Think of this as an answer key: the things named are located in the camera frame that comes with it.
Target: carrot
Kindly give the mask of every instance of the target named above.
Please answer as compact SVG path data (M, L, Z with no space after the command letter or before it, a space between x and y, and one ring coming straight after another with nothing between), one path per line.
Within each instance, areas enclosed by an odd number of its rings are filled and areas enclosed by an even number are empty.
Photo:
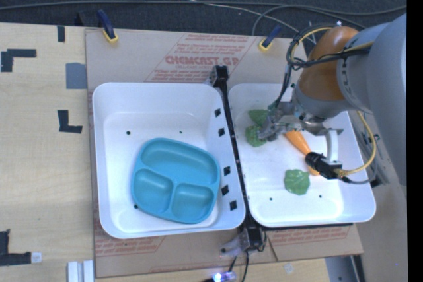
M309 144L305 140L302 132L300 132L300 131L287 131L284 135L304 155L307 155L308 153L311 152ZM319 172L317 172L317 170L312 169L310 166L307 166L307 167L309 168L309 172L312 175L319 175Z

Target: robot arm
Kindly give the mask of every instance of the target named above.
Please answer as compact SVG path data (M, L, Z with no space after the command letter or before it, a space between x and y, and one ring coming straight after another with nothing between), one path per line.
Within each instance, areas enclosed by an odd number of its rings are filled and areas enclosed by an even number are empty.
M293 52L300 41L322 30L326 32L308 60L296 60ZM293 39L287 62L281 93L269 105L258 137L271 141L278 134L304 129L325 135L329 144L334 142L334 133L324 126L326 119L346 110L367 112L375 117L400 183L406 184L406 14L361 32L327 25L307 29ZM303 72L291 100L283 102L294 67ZM317 163L330 165L315 153L306 161L318 171ZM327 178L339 177L339 165L325 173Z

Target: black cable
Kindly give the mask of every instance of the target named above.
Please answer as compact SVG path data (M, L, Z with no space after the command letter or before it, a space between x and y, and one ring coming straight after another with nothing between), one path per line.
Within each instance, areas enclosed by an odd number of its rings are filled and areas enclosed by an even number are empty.
M235 265L235 261L237 261L237 258L238 258L238 256L235 256L235 257L234 257L234 259L233 259L233 261L232 261L231 265L229 266L228 271L232 271L233 266Z
M258 252L263 252L263 251L264 251L264 249L265 249L265 247L266 247L266 244L267 244L267 233L266 233L266 232L264 232L264 240L263 240L263 244L260 246L260 248L259 248L259 249L257 249L257 251L258 251Z
M290 61L290 64L292 66L297 66L298 69L308 68L308 67L311 67L313 65L318 65L320 63L328 63L328 62L336 61L336 60L340 60L340 59L347 59L349 57L356 56L356 55L367 55L368 53L369 53L369 50L367 50L367 49L357 49L357 50L348 51L348 52L339 52L339 53L334 53L334 54L324 54L321 57L319 57L318 59L310 60L310 61L303 61L301 59L296 58L295 60L297 60L297 62L294 63L293 61Z
M354 180L351 180L347 176L341 177L341 180L346 182L347 184L369 184L370 182L372 182L376 178L376 170L373 169L372 166L370 166L370 168L371 168L371 176L367 180L354 181Z
M249 253L248 253L248 251L246 251L245 252L245 270L244 270L244 276L243 276L243 279L241 280L241 282L244 282L245 277L247 276L247 270L249 268L249 261L250 261Z
M293 37L291 43L289 44L288 50L286 52L286 61L287 61L288 65L301 67L303 65L303 63L306 62L306 61L302 61L302 62L295 63L295 62L293 62L293 59L292 59L293 52L295 51L296 47L299 45L300 41L302 41L302 39L304 39L305 36L308 36L312 32L316 32L318 30L330 29L330 28L335 27L335 26L336 26L336 24L334 24L334 23L316 24L316 25L306 27L302 31L298 32Z
M278 97L274 101L274 107L275 108L277 108L279 106L279 103L280 103L282 97L284 96L286 90L288 89L289 82L291 81L292 69L293 69L292 65L286 65L284 79L282 81L282 89L281 89Z
M124 5L204 5L204 4L216 4L216 5L237 5L237 6L262 6L267 7L285 7L292 9L303 9L313 12L324 12L330 14L350 15L356 17L372 17L375 15L384 15L392 12L405 10L406 5L400 7L394 7L383 11L375 12L344 12L338 10L324 9L320 7L307 6L307 5L296 5L296 4L277 4L277 3L265 3L265 2L254 2L254 1L181 1L181 0L75 0L75 1L54 1L49 3L29 3L11 6L2 6L0 11L12 11L15 9L28 9L33 7L54 7L54 6L67 6L67 5L96 5L96 4L124 4Z
M274 12L276 10L280 10L280 9L302 9L304 11L311 11L311 12L315 12L315 13L320 13L322 15L326 15L328 17L332 17L332 18L336 18L338 20L341 20L343 22L348 22L350 24L353 24L354 26L357 26L359 28L365 28L363 25L358 24L354 21L351 21L347 18L342 18L340 16L337 16L335 14L332 14L330 11L328 10L324 10L324 9L318 9L315 7L308 7L308 6L297 6L297 5L279 5L279 6L275 6L272 7L271 9L268 9L267 11L264 11L255 21L254 25L252 26L252 31L251 31L251 35L255 36L256 35L256 28L258 23L268 14L270 14L271 12Z

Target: blue divided plate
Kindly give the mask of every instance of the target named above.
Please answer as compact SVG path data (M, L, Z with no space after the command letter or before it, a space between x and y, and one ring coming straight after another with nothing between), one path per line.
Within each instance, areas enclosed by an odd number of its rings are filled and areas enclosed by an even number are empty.
M142 211L180 223L200 223L212 212L220 185L215 157L198 147L156 138L141 148L131 194Z

